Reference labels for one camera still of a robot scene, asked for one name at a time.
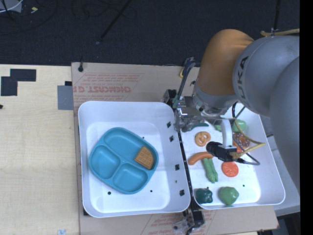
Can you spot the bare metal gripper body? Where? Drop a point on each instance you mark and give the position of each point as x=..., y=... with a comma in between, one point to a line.
x=189, y=114

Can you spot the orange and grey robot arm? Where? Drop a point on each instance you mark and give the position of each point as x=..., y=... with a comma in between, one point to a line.
x=264, y=77

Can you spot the teal toy pea pod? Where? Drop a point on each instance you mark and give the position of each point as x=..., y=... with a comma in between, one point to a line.
x=201, y=125

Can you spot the orange toy pretzel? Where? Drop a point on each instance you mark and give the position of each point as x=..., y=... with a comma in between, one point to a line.
x=198, y=141

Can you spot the orange toy sausage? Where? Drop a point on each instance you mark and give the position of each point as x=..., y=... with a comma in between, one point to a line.
x=198, y=157

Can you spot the light green toy apple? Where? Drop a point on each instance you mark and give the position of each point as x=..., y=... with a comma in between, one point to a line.
x=241, y=125

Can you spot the brown cardboard board red print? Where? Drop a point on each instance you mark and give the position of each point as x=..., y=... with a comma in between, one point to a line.
x=137, y=87

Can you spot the green toy asparagus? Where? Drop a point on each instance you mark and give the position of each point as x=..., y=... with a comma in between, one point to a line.
x=210, y=171

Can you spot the brown toy waffle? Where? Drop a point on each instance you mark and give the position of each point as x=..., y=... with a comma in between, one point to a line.
x=144, y=157

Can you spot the brown toy doughnut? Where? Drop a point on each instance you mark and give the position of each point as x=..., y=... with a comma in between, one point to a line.
x=244, y=143

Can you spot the thin black rod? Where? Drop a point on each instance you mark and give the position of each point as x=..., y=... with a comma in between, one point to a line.
x=187, y=177

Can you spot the orange toy orange slice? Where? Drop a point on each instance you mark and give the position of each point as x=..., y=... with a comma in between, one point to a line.
x=230, y=169

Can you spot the dark green toy pepper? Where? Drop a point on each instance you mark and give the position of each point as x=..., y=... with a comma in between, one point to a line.
x=204, y=196

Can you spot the white plastic tray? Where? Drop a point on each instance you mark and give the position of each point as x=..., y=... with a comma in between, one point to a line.
x=161, y=195
x=256, y=180

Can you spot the blue divided plate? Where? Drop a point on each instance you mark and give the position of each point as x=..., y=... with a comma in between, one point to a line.
x=115, y=160

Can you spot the light green toy pepper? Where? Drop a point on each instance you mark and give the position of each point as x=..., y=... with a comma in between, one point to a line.
x=228, y=195

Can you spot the black cylinder on white bracket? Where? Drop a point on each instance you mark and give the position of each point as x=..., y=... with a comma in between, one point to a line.
x=221, y=152

